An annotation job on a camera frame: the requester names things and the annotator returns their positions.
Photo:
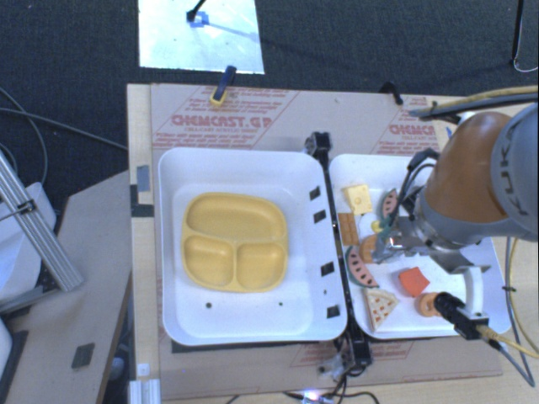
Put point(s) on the black cylinder on white bracket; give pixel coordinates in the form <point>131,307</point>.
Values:
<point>457,312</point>

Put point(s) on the white plastic tray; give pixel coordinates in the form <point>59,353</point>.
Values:
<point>421,326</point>
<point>252,166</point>

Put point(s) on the red-orange block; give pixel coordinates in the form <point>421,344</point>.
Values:
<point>413,281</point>

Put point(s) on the white fried egg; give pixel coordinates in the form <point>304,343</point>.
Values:
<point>367,224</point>

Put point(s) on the yellow cheese wedge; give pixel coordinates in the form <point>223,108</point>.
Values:
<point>358,198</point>

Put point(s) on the yellow divided plate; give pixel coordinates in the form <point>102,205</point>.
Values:
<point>233,242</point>

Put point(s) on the small watermelon slice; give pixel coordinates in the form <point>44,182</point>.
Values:
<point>388,203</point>

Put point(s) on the orange bread roll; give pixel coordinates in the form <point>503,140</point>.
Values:
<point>367,248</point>

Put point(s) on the pizza slice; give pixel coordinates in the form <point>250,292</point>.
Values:
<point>380,307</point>

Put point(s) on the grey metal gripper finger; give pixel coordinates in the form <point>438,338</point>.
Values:
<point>381,254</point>
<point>388,230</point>

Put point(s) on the thin black rod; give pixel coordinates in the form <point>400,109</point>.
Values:
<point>337,234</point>

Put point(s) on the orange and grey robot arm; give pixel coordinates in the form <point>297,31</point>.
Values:
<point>476,175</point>

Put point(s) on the brown cardboard board red print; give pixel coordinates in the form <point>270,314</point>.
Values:
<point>269,116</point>

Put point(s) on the orange waffle biscuit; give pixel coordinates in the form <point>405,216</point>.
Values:
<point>348,227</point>

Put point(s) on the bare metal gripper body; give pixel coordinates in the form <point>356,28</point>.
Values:
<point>425,244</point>

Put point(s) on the large watermelon slice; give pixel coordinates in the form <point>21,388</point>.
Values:
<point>360,269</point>

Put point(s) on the orange doughnut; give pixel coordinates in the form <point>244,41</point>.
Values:
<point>422,304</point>

